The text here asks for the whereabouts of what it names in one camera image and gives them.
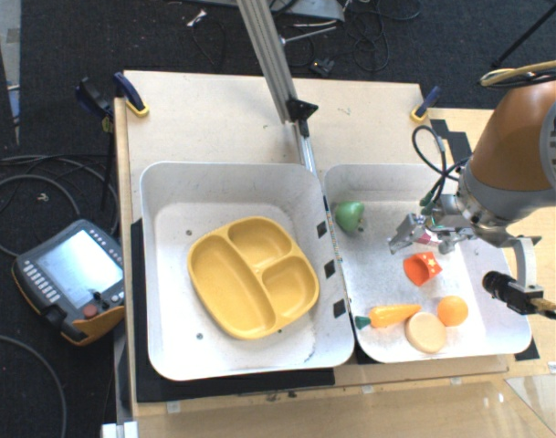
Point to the orange toy carrot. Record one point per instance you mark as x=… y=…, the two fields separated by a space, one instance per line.
x=391 y=315

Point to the orange toy ball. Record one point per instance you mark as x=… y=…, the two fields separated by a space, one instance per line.
x=453 y=311

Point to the beige round biscuit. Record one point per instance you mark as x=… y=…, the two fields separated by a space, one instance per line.
x=426 y=332

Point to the white plastic tray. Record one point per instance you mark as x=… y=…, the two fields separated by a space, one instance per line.
x=387 y=281
x=177 y=336

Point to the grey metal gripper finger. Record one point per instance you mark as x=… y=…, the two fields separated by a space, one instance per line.
x=448 y=241
x=407 y=232

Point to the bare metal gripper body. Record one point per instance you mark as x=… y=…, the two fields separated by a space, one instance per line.
x=455 y=219

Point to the yellow divided plate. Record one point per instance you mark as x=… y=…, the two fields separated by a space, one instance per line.
x=245 y=285

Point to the small pink toy piece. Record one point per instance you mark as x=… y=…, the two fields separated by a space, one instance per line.
x=426 y=239

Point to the black cylinder on white bracket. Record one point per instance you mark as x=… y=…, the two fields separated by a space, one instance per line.
x=510 y=290

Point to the red carton with yellow star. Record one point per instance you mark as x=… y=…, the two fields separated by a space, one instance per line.
x=421 y=268

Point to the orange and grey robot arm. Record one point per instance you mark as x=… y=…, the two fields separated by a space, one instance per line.
x=510 y=153

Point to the green toy pear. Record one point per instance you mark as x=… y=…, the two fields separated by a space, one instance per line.
x=349 y=217

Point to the pale wood board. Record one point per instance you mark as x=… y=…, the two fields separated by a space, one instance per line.
x=213 y=121

